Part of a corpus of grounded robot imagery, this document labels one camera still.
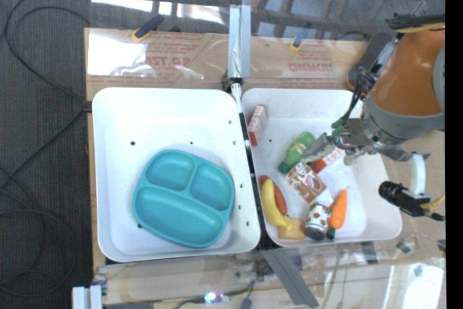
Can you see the blue divided plate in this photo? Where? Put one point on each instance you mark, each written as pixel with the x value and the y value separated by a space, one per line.
pixel 181 199

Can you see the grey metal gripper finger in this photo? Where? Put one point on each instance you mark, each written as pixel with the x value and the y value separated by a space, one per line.
pixel 352 157
pixel 318 146

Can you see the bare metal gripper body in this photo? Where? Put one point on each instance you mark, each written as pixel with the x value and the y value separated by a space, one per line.
pixel 358 135

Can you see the brown and white carton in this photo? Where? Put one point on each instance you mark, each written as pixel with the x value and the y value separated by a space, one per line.
pixel 305 182

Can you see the yellow bread slice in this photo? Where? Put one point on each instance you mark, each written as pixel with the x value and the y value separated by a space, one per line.
pixel 294 229

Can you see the white can with red print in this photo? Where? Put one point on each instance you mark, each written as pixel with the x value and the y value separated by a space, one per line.
pixel 317 220

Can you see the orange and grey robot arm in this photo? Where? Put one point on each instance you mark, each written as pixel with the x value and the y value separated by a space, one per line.
pixel 408 83

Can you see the yellow banana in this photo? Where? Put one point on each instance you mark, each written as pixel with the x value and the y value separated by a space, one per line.
pixel 269 204

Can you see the orange carrot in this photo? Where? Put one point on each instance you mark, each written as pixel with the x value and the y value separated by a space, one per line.
pixel 339 210

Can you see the red and white carton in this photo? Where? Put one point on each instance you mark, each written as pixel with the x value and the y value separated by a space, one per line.
pixel 257 123

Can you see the brown cardboard board red print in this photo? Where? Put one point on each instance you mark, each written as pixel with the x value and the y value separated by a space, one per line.
pixel 275 58

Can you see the red sausage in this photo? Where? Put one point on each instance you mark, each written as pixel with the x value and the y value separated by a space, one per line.
pixel 280 200

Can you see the orange and white packet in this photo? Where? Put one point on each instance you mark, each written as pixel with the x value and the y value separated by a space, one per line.
pixel 327 160

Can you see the black cylinder on white bracket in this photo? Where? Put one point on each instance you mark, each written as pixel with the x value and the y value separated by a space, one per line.
pixel 405 197

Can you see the white plastic tray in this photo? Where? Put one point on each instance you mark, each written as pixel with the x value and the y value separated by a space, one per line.
pixel 162 112
pixel 365 191

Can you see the green bottle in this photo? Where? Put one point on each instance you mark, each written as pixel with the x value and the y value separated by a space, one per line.
pixel 294 152

